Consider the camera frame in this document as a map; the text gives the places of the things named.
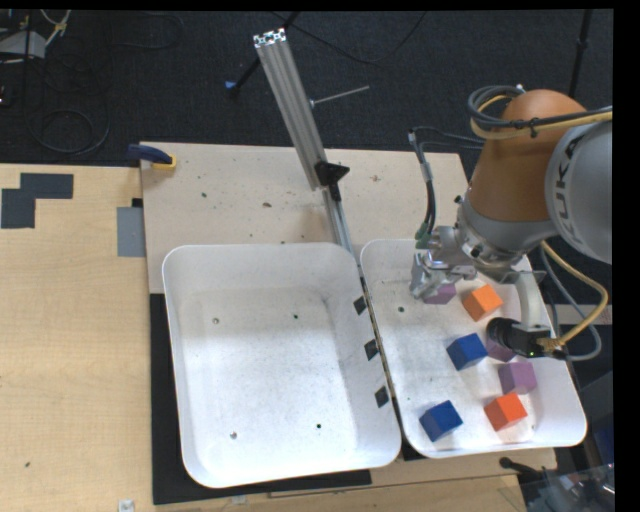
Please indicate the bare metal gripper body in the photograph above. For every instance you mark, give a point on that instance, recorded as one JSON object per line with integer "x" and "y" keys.
{"x": 445, "y": 247}

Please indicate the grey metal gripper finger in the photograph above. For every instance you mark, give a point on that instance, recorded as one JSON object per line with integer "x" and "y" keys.
{"x": 422, "y": 284}
{"x": 462, "y": 273}

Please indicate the purple cube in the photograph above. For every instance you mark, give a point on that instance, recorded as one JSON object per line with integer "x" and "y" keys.
{"x": 518, "y": 378}
{"x": 442, "y": 295}
{"x": 500, "y": 352}

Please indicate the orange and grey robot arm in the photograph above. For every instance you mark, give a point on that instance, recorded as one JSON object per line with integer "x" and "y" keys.
{"x": 520, "y": 170}

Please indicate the orange cube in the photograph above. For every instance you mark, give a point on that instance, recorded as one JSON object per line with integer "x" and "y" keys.
{"x": 482, "y": 302}
{"x": 505, "y": 411}

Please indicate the white plastic tray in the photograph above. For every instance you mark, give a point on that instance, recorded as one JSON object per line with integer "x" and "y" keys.
{"x": 425, "y": 345}
{"x": 270, "y": 370}

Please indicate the blue cube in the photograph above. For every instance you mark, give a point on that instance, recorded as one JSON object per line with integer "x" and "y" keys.
{"x": 466, "y": 351}
{"x": 440, "y": 421}

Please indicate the pale wood board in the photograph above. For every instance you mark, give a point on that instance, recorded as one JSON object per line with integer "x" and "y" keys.
{"x": 240, "y": 200}

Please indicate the black cylinder on white bracket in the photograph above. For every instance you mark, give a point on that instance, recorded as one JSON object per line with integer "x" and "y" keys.
{"x": 512, "y": 334}

